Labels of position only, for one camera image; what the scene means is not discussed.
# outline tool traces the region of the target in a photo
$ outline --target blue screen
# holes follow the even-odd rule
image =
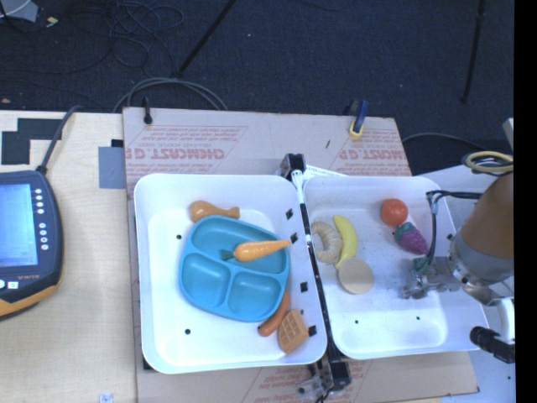
[[[0,268],[37,263],[30,185],[0,185]]]

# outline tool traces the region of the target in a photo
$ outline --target black pole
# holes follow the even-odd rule
[[[485,2],[487,0],[479,0],[479,7],[476,15],[476,30],[473,35],[472,54],[470,55],[470,64],[468,66],[467,83],[464,87],[462,101],[465,102],[470,94],[470,85],[472,84],[473,70],[476,65],[477,46],[479,45],[479,37],[481,35],[481,26],[485,20]]]
[[[179,68],[178,77],[183,76],[183,73],[185,73],[186,68],[189,66],[192,60],[195,59],[196,55],[198,55],[198,52],[200,52],[201,48],[203,48],[203,45],[211,37],[211,35],[214,33],[218,25],[220,25],[222,20],[226,17],[227,13],[231,10],[236,1],[237,0],[229,0],[229,2],[227,2],[226,6],[224,6],[224,9],[220,12],[220,15],[218,15],[218,18],[215,19],[214,23],[212,23],[212,26],[209,27],[209,29],[201,38],[198,45],[192,50],[192,52],[190,52],[190,55],[186,58],[183,65]]]

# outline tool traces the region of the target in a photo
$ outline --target blue divided plate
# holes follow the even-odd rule
[[[179,285],[194,306],[222,317],[260,322],[279,306],[289,274],[287,248],[242,262],[222,259],[242,242],[277,240],[275,234],[224,216],[210,216],[190,230],[180,259]]]

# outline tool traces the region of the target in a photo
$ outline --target yellow banana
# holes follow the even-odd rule
[[[339,260],[334,264],[336,269],[339,269],[341,263],[351,257],[356,257],[358,249],[358,235],[356,230],[352,226],[351,222],[342,215],[334,215],[334,223],[336,224],[337,231],[341,234],[343,239],[343,248],[339,255]]]

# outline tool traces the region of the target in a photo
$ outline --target red tomato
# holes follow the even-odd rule
[[[388,225],[401,225],[406,221],[409,209],[403,201],[398,198],[389,198],[383,202],[380,209],[380,217]]]

